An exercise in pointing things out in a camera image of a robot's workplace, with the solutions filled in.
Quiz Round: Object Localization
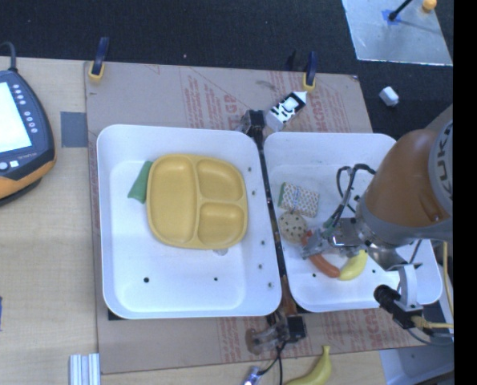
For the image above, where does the large yellow banana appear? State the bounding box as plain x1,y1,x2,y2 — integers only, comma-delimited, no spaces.
285,344,333,385

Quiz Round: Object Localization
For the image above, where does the thin black and white rod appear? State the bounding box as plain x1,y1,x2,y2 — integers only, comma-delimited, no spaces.
254,133,292,317

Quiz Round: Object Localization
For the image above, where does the black cylinder on white bracket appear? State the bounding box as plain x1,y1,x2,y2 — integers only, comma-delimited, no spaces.
373,263,426,330

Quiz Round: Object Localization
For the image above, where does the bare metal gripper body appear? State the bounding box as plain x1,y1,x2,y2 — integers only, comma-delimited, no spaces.
321,216,408,273

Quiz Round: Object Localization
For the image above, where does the white plastic tray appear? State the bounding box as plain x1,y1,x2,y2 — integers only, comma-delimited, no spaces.
263,131,444,314
95,124,284,321

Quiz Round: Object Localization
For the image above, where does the small white block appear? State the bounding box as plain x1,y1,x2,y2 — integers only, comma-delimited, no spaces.
378,86,400,107

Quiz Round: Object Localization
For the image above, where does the orange patterned white packet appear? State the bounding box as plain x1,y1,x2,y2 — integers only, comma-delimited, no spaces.
277,181,321,219

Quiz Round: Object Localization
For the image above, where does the yellow divided plate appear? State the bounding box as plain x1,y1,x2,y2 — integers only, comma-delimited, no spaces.
145,152,249,251

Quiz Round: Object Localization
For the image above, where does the brown cardboard board red print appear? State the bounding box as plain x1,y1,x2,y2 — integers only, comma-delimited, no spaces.
83,60,436,375

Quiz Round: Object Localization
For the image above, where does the green flat packet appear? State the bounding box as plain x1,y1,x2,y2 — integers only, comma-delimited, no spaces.
127,160,155,205

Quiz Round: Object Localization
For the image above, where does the brown chocolate chip biscuit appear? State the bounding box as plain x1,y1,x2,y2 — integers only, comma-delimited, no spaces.
277,211,309,245

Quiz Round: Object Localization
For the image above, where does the black block with thin wires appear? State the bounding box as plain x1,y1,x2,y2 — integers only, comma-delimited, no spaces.
285,314,308,342

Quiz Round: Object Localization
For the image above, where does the orange red sausage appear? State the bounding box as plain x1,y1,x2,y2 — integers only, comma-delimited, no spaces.
300,230,342,279

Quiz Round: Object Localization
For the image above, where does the small yellow banana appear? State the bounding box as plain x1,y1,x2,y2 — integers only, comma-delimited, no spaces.
338,249,370,282

